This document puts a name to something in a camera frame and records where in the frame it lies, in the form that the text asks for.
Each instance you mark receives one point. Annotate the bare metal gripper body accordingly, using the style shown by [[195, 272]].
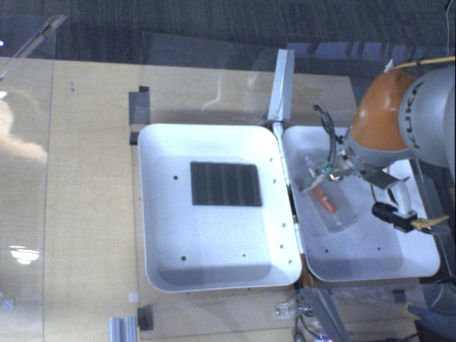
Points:
[[336, 167]]

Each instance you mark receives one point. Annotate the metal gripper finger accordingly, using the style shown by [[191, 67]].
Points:
[[310, 186]]

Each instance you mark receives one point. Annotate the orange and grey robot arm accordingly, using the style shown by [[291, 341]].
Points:
[[402, 119]]

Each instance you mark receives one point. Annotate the orange sausage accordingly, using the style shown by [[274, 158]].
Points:
[[326, 199]]

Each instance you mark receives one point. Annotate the thin black and white rod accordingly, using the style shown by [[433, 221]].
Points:
[[289, 194]]

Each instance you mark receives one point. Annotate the clear plastic bottle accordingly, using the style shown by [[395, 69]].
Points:
[[340, 219]]

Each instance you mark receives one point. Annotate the black ribbed rectangular pad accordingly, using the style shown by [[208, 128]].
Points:
[[226, 184]]

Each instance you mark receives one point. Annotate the white plastic tray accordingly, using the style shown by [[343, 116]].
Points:
[[370, 248], [221, 241]]

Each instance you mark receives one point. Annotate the pale wood board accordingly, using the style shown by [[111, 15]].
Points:
[[107, 208]]

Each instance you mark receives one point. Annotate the black cylinder on white bracket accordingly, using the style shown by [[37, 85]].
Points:
[[386, 213]]

